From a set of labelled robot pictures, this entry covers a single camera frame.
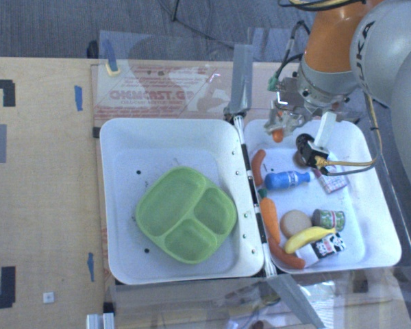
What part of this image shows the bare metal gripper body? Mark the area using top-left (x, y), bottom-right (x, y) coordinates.
top-left (272, 76), bottom-right (350, 120)

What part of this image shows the orange sausage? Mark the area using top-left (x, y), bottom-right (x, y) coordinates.
top-left (251, 149), bottom-right (267, 187)
top-left (267, 236), bottom-right (306, 270)

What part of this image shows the blue bottle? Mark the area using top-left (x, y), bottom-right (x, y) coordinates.
top-left (263, 170), bottom-right (312, 191)

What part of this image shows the red and white checked packet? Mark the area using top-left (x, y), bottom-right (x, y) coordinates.
top-left (313, 156), bottom-right (349, 195)

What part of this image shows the orange carrot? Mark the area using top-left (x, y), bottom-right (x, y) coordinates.
top-left (258, 188), bottom-right (282, 245)

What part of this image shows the beige round biscuit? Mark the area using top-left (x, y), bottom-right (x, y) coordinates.
top-left (279, 210), bottom-right (313, 239)

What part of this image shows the green can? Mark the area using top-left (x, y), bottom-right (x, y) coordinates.
top-left (311, 208), bottom-right (346, 233)

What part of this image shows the yellow banana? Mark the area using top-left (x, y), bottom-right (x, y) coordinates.
top-left (283, 226), bottom-right (337, 255)

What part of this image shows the brown cardboard board red print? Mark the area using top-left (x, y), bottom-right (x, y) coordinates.
top-left (90, 61), bottom-right (395, 318)

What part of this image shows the white plastic tray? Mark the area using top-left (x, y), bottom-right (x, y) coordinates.
top-left (243, 118), bottom-right (403, 275)
top-left (99, 117), bottom-right (265, 286)

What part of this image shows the green divided plate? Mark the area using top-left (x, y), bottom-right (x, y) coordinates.
top-left (135, 165), bottom-right (238, 265)

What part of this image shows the black and white carton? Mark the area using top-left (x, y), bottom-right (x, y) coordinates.
top-left (310, 233), bottom-right (347, 259)

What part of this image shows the white flat packet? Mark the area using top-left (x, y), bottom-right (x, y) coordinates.
top-left (294, 243), bottom-right (320, 269)

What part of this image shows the black cylinder on white bracket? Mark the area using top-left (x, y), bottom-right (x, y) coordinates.
top-left (295, 111), bottom-right (337, 169)

